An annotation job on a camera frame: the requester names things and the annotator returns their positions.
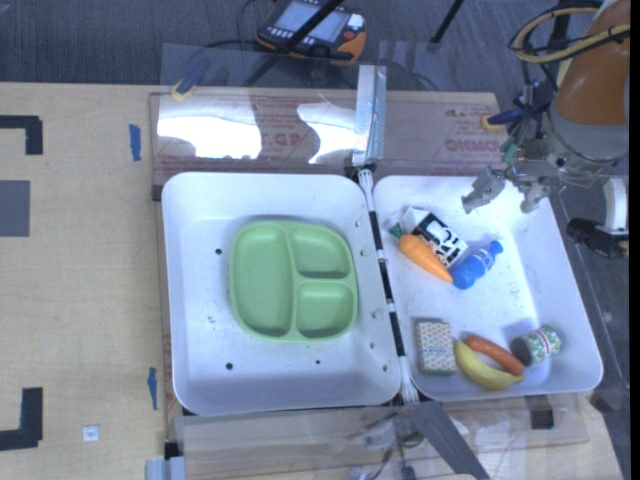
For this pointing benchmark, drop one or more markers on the patterned white and green packet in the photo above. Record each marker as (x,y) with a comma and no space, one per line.
(435,347)

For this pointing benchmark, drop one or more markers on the blue bottle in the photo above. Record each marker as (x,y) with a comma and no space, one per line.
(472,268)

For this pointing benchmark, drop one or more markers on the orange sausage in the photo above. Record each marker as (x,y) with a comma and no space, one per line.
(496,354)

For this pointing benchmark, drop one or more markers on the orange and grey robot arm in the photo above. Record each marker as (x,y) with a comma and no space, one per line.
(595,83)

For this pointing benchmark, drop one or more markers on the orange carrot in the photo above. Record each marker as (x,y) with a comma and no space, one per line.
(424,255)

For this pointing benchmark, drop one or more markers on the white carton with black print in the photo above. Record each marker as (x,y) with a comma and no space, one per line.
(440,235)

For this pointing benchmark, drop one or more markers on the green divided plate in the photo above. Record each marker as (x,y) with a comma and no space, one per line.
(262,278)

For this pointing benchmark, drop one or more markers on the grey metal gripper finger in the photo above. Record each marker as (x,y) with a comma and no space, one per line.
(486,185)
(534,194)

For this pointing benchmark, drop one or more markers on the black cylinder on white bracket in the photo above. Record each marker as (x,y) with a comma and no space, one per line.
(597,235)

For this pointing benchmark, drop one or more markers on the brown cardboard board red print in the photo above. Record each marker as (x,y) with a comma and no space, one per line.
(425,128)

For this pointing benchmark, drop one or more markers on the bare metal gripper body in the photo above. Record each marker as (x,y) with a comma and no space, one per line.
(537,170)

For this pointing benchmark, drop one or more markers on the green and white can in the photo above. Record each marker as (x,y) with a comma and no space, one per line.
(540,345)

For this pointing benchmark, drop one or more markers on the yellow banana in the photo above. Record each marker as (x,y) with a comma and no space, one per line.
(480,372)

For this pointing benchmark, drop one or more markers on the white plastic tray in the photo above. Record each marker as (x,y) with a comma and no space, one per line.
(500,308)
(200,318)

